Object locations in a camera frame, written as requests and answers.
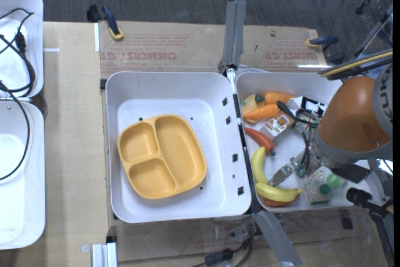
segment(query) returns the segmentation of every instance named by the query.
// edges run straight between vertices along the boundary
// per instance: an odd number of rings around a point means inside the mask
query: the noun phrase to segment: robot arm
[[[393,158],[392,65],[377,79],[348,79],[329,103],[316,130],[317,148],[330,166],[360,159]]]

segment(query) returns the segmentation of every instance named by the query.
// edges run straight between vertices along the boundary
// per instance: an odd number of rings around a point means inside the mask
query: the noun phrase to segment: banana
[[[256,191],[264,198],[285,203],[294,201],[296,197],[303,192],[301,188],[277,188],[263,183],[256,183]]]
[[[251,156],[251,167],[256,183],[268,184],[264,174],[265,147],[258,148]]]

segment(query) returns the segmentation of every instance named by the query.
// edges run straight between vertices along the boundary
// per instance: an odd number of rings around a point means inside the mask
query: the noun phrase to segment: blue clamp
[[[105,20],[108,21],[108,31],[110,32],[111,37],[115,41],[119,41],[124,37],[124,33],[122,32],[121,28],[117,25],[115,20],[114,14],[111,11],[110,7],[107,5],[103,5],[101,10],[105,15]]]
[[[316,48],[318,48],[318,46],[325,45],[325,47],[322,48],[322,51],[325,51],[330,47],[330,45],[336,44],[336,43],[338,43],[338,41],[339,41],[338,37],[334,37],[334,36],[324,36],[324,37],[318,37],[315,39],[307,38],[306,46],[308,48],[316,49]]]

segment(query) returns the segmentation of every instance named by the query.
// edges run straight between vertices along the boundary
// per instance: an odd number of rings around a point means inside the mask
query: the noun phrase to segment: cable
[[[2,54],[3,52],[5,52],[8,48],[11,48],[12,50],[14,50],[19,57],[21,57],[21,59],[25,62],[28,74],[29,74],[29,83],[21,88],[17,88],[17,89],[10,89],[12,93],[18,93],[20,91],[26,90],[27,91],[22,95],[22,97],[26,97],[29,95],[29,93],[32,91],[33,88],[33,84],[34,84],[34,80],[36,78],[35,75],[35,71],[34,68],[32,66],[32,64],[29,62],[29,60],[27,59],[26,55],[25,55],[25,48],[26,48],[26,42],[25,42],[25,37],[21,32],[22,26],[25,23],[25,21],[32,16],[34,13],[30,13],[29,11],[23,9],[23,8],[15,8],[11,11],[9,11],[8,13],[2,15],[0,17],[0,20],[9,16],[10,14],[16,12],[16,11],[24,11],[27,15],[24,17],[24,19],[22,19],[22,21],[19,23],[18,29],[17,29],[17,33],[14,36],[14,38],[11,41],[8,41],[4,35],[0,34],[0,39],[3,40],[3,42],[6,43],[6,47],[4,47],[2,50],[0,50],[0,54]],[[15,48],[13,46],[13,42],[16,42],[16,45],[18,47]]]
[[[375,54],[375,55],[372,55],[372,56],[364,58],[364,59],[356,60],[356,61],[353,61],[353,62],[350,62],[350,63],[340,64],[340,65],[338,65],[338,66],[336,66],[334,68],[329,68],[329,69],[325,69],[325,70],[319,71],[318,74],[320,74],[322,77],[331,76],[333,74],[337,74],[337,73],[340,73],[342,71],[346,71],[348,69],[351,69],[351,68],[354,68],[354,67],[358,67],[358,66],[360,66],[362,64],[366,64],[366,63],[369,63],[371,61],[375,61],[375,60],[378,60],[378,59],[381,59],[381,58],[386,58],[386,57],[389,57],[389,56],[392,56],[392,55],[393,55],[393,51],[388,51],[388,52],[385,52],[385,53],[382,53],[382,54]]]
[[[26,48],[25,37],[21,31],[18,31],[18,33],[16,34],[15,40],[16,40],[18,49],[15,48],[13,46],[13,44],[10,43],[2,34],[0,34],[0,39],[3,40],[9,48],[14,50],[17,53],[17,55],[25,62],[25,65],[26,65],[26,68],[28,71],[28,75],[29,75],[28,84],[21,88],[9,89],[9,90],[12,93],[18,93],[22,90],[28,89],[28,91],[26,91],[26,93],[23,94],[23,97],[26,97],[32,91],[33,83],[35,81],[36,75],[35,75],[35,70],[34,70],[32,64],[29,62],[29,60],[26,58],[26,55],[25,55],[25,48]]]
[[[390,166],[388,165],[388,163],[386,162],[386,159],[382,159],[383,163],[386,165],[386,167],[388,168],[388,170],[390,170],[390,172],[393,174],[393,169],[390,168]]]
[[[313,123],[311,121],[306,121],[304,119],[298,118],[295,115],[293,115],[293,113],[290,111],[290,109],[282,101],[277,101],[276,104],[277,104],[277,106],[279,107],[279,109],[281,111],[283,111],[285,114],[287,114],[288,116],[293,118],[293,120],[299,121],[300,123],[303,123],[303,124],[308,124],[312,128],[315,128],[315,127],[318,126],[318,123]]]
[[[8,13],[2,15],[2,16],[0,17],[0,20],[3,19],[3,18],[5,18],[5,17],[7,17],[7,16],[9,16],[9,15],[12,14],[12,13],[18,11],[18,10],[24,11],[24,12],[27,14],[27,16],[19,23],[19,27],[18,27],[17,33],[16,33],[15,37],[12,39],[12,41],[10,42],[11,44],[12,44],[13,42],[15,42],[15,39],[16,39],[16,37],[17,37],[17,34],[21,31],[21,28],[22,28],[23,24],[25,23],[25,20],[28,19],[29,17],[31,17],[31,16],[34,14],[34,13],[30,13],[29,11],[26,11],[24,8],[16,8],[16,9],[13,9],[12,11],[10,11],[10,12],[8,12]],[[0,54],[3,53],[3,52],[5,52],[5,51],[7,50],[8,47],[9,47],[9,45],[7,45],[5,48],[3,48],[2,50],[0,50]]]
[[[226,249],[224,249],[222,251],[217,251],[215,253],[208,254],[205,257],[203,263],[196,264],[196,265],[194,265],[192,267],[212,266],[214,264],[218,264],[218,263],[220,263],[222,261],[226,261],[228,259],[231,259],[233,257],[233,255],[235,253],[237,253],[239,250],[245,249],[245,248],[247,248],[247,246],[249,246],[249,249],[248,249],[247,253],[244,255],[242,260],[236,265],[236,267],[240,267],[249,258],[250,254],[251,254],[251,241],[252,241],[253,236],[254,236],[254,233],[251,234],[248,238],[246,238],[242,242],[242,244],[240,245],[239,248],[237,248],[235,250],[231,250],[229,248],[226,248]]]
[[[28,132],[27,132],[27,135],[26,135],[26,144],[25,144],[24,153],[22,154],[22,158],[21,158],[21,160],[18,162],[17,166],[16,166],[10,173],[8,173],[7,175],[5,175],[5,176],[3,176],[3,177],[0,177],[0,181],[2,181],[2,180],[4,180],[4,179],[10,177],[12,174],[14,174],[14,173],[18,170],[19,167],[21,167],[21,165],[22,165],[22,163],[23,163],[23,161],[24,161],[24,159],[25,159],[26,153],[27,153],[27,151],[28,151],[29,139],[30,139],[30,137],[31,137],[31,126],[29,125],[29,120],[28,120],[27,114],[26,114],[25,109],[23,108],[22,104],[21,104],[21,103],[18,101],[18,99],[9,91],[9,89],[7,88],[7,86],[6,86],[1,80],[0,80],[0,90],[8,92],[8,93],[10,94],[10,96],[13,98],[13,100],[15,100],[15,102],[16,102],[16,103],[18,104],[18,106],[21,108],[21,110],[22,110],[22,112],[23,112],[23,114],[24,114],[25,120],[26,120],[27,128],[28,128],[28,129],[27,129]]]
[[[304,164],[303,168],[304,170],[307,170],[310,164],[310,150],[309,150],[310,142],[309,139],[307,139],[306,133],[304,131],[301,133],[301,136],[304,140],[304,144],[306,145],[306,147],[304,147],[304,154],[302,155],[300,163]]]
[[[327,76],[326,79],[328,79],[328,80],[340,80],[340,79],[347,78],[347,77],[357,76],[358,74],[361,74],[361,73],[363,73],[365,71],[369,71],[369,70],[372,70],[372,69],[375,69],[375,68],[378,68],[378,67],[381,67],[381,66],[385,66],[385,65],[390,64],[392,62],[393,62],[393,58],[392,57],[386,58],[386,59],[383,59],[382,61],[378,61],[378,62],[376,62],[376,63],[374,63],[372,65],[369,65],[369,66],[365,66],[365,67],[361,67],[361,68],[354,68],[354,69],[350,69],[350,70],[347,70],[347,71],[342,71],[341,73],[338,73],[338,74],[335,74],[335,75],[332,75],[332,76]]]

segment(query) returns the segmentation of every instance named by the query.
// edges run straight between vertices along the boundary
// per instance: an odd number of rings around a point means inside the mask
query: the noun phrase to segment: yellow plate
[[[173,114],[128,126],[119,135],[118,151],[132,188],[144,198],[183,193],[206,176],[207,163],[193,129]]]

